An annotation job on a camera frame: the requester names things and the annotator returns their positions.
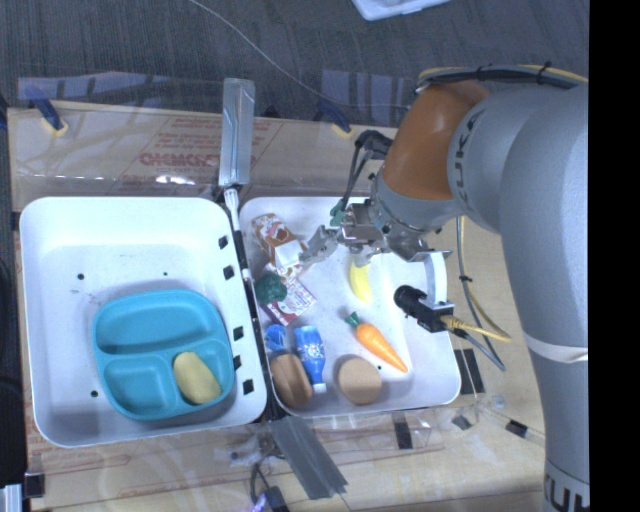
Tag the white plastic tray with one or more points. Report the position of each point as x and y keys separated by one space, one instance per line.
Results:
x=125 y=240
x=330 y=300

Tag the small blue crumpled object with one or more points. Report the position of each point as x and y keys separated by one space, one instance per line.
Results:
x=275 y=337

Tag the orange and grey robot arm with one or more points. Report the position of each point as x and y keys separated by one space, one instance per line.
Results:
x=530 y=165

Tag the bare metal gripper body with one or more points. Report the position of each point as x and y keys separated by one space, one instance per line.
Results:
x=367 y=227

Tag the blue divided plate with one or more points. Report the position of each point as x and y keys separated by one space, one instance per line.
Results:
x=145 y=325

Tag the red and white carton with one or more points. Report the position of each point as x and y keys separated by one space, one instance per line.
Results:
x=297 y=302

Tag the green broccoli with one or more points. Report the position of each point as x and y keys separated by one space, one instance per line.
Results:
x=270 y=288

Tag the black cylinder on white bracket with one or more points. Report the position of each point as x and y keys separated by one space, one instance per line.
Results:
x=417 y=304

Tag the brown bread roll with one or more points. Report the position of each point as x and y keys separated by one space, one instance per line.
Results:
x=291 y=381

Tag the orange and white carton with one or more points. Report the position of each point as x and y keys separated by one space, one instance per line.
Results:
x=272 y=235

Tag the brown cardboard board red print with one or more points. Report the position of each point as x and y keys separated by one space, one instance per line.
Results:
x=150 y=145

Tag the orange carrot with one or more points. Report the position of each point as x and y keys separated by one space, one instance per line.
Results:
x=377 y=342

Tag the blue bottle white cap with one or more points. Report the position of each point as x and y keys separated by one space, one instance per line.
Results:
x=310 y=352

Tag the tan round biscuit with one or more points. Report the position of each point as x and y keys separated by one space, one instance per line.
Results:
x=359 y=380

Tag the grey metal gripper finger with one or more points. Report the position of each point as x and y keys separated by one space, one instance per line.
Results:
x=364 y=258
x=320 y=246

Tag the yellow oval potato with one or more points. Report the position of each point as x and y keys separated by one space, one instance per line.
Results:
x=196 y=378

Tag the yellow banana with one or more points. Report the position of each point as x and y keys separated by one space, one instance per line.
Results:
x=361 y=285

